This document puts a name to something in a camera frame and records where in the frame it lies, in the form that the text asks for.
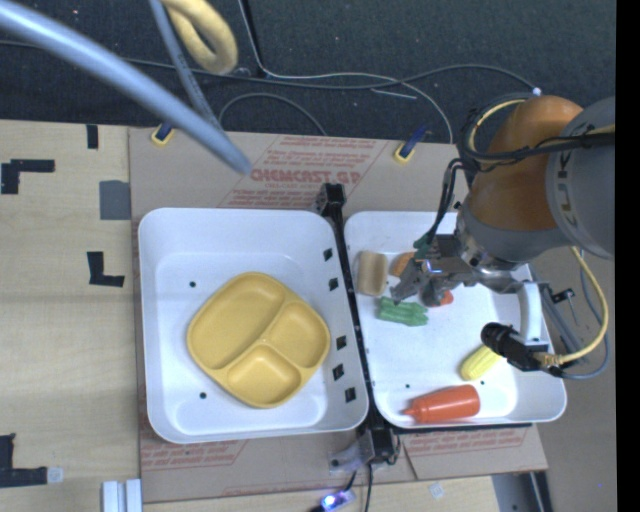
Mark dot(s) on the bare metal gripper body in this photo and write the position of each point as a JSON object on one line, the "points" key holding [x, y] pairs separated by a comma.
{"points": [[452, 267]]}

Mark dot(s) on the orange squeeze bottle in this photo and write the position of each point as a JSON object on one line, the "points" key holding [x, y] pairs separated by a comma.
{"points": [[447, 404]]}

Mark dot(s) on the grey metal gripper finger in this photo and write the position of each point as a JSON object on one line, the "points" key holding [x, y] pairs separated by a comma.
{"points": [[406, 287], [431, 296]]}

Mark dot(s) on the yellow corn cob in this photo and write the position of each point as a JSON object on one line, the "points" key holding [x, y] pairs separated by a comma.
{"points": [[477, 364]]}

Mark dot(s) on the brown cardboard board red print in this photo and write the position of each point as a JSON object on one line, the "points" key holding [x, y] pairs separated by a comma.
{"points": [[190, 170]]}

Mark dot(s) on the green bean pods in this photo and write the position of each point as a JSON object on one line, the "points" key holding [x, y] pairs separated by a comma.
{"points": [[402, 312]]}

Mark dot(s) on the white plastic tray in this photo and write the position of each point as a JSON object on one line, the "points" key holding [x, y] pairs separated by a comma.
{"points": [[230, 240], [430, 350]]}

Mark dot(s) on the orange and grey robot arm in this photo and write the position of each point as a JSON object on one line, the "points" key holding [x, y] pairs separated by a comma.
{"points": [[520, 190]]}

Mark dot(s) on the thin black rod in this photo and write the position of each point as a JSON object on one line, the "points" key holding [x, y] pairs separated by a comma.
{"points": [[356, 320]]}

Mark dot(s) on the black cylinder on white bracket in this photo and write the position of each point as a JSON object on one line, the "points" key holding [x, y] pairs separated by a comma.
{"points": [[505, 342]]}

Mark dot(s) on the orange carrot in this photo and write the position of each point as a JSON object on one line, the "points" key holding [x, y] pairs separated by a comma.
{"points": [[401, 264]]}

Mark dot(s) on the yellow divided plate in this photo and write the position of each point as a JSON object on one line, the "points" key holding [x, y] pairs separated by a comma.
{"points": [[240, 320]]}

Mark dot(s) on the tan bread roll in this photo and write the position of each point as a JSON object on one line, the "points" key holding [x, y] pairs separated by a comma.
{"points": [[371, 272]]}

